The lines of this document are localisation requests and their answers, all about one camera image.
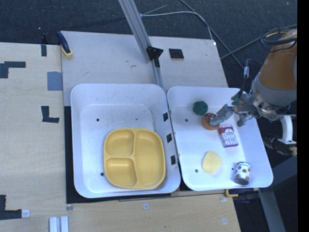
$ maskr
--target yellow divided plate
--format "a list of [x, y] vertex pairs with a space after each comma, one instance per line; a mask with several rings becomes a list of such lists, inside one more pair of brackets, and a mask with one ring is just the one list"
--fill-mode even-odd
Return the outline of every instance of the yellow divided plate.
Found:
[[160, 136], [148, 129], [111, 131], [104, 142], [104, 171], [114, 186], [149, 189], [165, 177], [165, 153]]

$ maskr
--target white tray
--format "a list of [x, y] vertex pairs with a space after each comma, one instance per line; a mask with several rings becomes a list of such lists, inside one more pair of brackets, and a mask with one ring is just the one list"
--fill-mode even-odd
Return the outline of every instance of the white tray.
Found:
[[[238, 146], [224, 148], [217, 130], [202, 127], [201, 117], [193, 112], [196, 101], [208, 104], [208, 112], [217, 113], [224, 105], [231, 105], [231, 97], [239, 89], [217, 87], [172, 87], [168, 91], [169, 109], [175, 133], [177, 151], [185, 184], [192, 190], [215, 190], [235, 188], [263, 188], [272, 183], [273, 174], [260, 131], [255, 119], [237, 126], [237, 115], [222, 124], [231, 124], [235, 130]], [[214, 151], [222, 163], [213, 174], [202, 169], [206, 152]], [[233, 181], [233, 169], [239, 161], [252, 166], [250, 183], [241, 186]]]
[[[164, 90], [153, 84], [79, 84], [71, 92], [74, 185], [86, 198], [163, 194], [181, 181]], [[153, 189], [118, 188], [104, 175], [103, 145], [120, 128], [146, 128], [159, 134], [166, 157], [164, 181]]]

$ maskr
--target blue and yellow clamp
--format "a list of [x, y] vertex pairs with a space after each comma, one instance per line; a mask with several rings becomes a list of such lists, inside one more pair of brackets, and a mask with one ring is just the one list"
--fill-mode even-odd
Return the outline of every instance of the blue and yellow clamp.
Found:
[[57, 32], [57, 37], [58, 37], [59, 42], [61, 44], [61, 50], [62, 50], [63, 54], [67, 57], [70, 57], [73, 54], [73, 52], [72, 52], [71, 48], [69, 47], [67, 40], [64, 38], [64, 36], [61, 32]]

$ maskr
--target black floor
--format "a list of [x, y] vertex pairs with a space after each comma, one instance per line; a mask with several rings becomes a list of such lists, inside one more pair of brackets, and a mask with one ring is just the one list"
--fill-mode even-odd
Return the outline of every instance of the black floor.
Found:
[[[141, 14], [166, 5], [152, 14], [194, 10], [194, 14], [144, 17], [149, 35], [210, 39], [218, 52], [229, 87], [241, 87], [247, 59], [251, 77], [256, 76], [269, 48], [254, 41], [274, 28], [297, 25], [297, 0], [135, 0]], [[57, 44], [60, 30], [131, 34], [117, 0], [0, 0], [0, 42], [40, 44], [43, 35]], [[236, 49], [234, 55], [228, 55]], [[290, 108], [296, 114], [294, 102]], [[280, 125], [260, 119], [261, 134], [281, 135]], [[293, 120], [295, 140], [297, 119]], [[272, 167], [287, 160], [266, 148]], [[275, 192], [287, 232], [298, 231], [297, 179]], [[259, 198], [235, 199], [242, 232], [268, 231]]]

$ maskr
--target yellow sponge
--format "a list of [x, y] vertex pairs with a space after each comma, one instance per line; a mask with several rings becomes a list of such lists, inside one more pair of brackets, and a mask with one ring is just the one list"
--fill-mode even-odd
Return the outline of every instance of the yellow sponge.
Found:
[[203, 170], [213, 174], [221, 165], [221, 157], [213, 151], [208, 151], [203, 160]]

